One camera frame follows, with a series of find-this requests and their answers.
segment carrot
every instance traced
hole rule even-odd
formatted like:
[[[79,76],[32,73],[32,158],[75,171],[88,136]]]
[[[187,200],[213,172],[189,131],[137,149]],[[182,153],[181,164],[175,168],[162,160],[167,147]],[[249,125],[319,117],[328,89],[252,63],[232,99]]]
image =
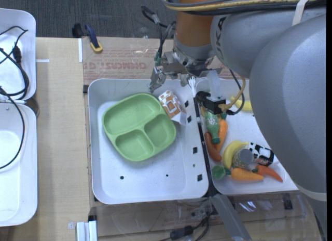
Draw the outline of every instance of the carrot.
[[[224,141],[225,137],[227,134],[227,129],[228,129],[228,124],[224,119],[219,120],[219,131],[218,131],[218,136],[220,139],[220,142],[217,144],[213,144],[213,147],[216,149],[217,152],[220,152]]]
[[[277,179],[278,181],[282,182],[282,178],[279,176],[279,174],[271,169],[270,167],[264,166],[264,165],[257,165],[255,169],[252,170],[252,172],[257,173],[261,176],[270,176],[272,178]]]
[[[262,180],[264,176],[261,176],[257,173],[250,172],[242,168],[234,168],[231,171],[230,175],[235,180],[240,181],[253,181],[253,180]]]
[[[209,132],[204,133],[205,138],[205,144],[207,148],[207,152],[209,153],[209,156],[215,161],[215,162],[221,162],[222,156],[219,154],[218,151],[213,147],[212,144],[212,136]]]

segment yellow banana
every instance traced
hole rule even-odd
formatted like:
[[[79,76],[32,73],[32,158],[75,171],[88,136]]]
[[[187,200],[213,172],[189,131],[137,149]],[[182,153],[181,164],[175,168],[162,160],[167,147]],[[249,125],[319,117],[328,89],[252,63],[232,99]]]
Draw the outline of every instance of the yellow banana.
[[[223,153],[223,165],[226,169],[230,169],[233,162],[233,155],[240,148],[246,146],[248,144],[247,141],[242,142],[239,140],[234,140],[225,148]]]
[[[237,100],[235,102],[235,105],[237,106],[237,108],[239,108],[241,106],[241,104],[242,104],[242,100]],[[251,107],[251,102],[250,101],[244,101],[244,106],[243,106],[242,110],[243,111],[252,111],[253,108]]]

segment wooden surface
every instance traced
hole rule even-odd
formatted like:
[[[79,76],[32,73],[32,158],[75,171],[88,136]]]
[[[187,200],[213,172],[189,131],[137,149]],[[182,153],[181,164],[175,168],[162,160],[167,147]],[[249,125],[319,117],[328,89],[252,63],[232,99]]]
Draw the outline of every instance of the wooden surface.
[[[88,162],[82,63],[78,40],[37,38],[36,99],[38,207],[9,241],[75,240],[75,224],[89,213]]]
[[[78,40],[37,38],[36,99],[38,207],[25,224],[0,229],[0,241],[75,241],[75,225],[87,221],[93,196],[89,190],[86,104]],[[253,240],[321,240],[312,208],[303,203],[297,217],[245,223]],[[203,231],[199,228],[194,237]],[[7,239],[1,239],[1,233]],[[169,231],[100,237],[99,240],[161,240]],[[210,227],[202,240],[231,241],[224,225]]]

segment green plate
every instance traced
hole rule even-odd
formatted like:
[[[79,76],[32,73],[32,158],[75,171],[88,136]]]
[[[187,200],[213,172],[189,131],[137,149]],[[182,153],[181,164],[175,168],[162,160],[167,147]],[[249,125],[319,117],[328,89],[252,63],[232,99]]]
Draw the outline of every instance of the green plate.
[[[138,93],[109,107],[102,116],[106,135],[126,159],[148,159],[173,143],[176,128],[159,100]]]

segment yellow and blue tool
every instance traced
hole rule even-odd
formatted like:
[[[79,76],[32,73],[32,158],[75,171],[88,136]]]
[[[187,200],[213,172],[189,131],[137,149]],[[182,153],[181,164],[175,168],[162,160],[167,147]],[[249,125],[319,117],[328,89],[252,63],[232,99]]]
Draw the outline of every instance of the yellow and blue tool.
[[[103,46],[100,44],[100,42],[97,40],[97,37],[95,35],[95,32],[92,28],[92,26],[88,23],[84,25],[85,29],[87,30],[88,36],[90,37],[90,45],[94,52],[100,53],[103,50]]]

